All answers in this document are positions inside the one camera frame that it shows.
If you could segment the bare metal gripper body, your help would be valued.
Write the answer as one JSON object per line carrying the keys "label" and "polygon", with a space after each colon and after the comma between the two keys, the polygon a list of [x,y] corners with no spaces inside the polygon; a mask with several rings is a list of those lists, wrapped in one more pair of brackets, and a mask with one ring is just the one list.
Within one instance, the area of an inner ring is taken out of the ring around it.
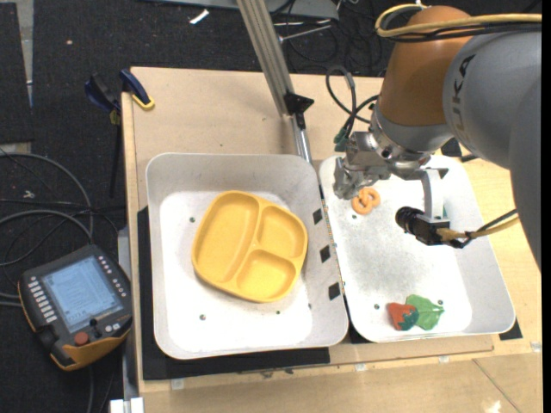
{"label": "bare metal gripper body", "polygon": [[384,133],[354,132],[345,146],[344,169],[349,178],[407,179],[430,158],[430,153],[408,150]]}

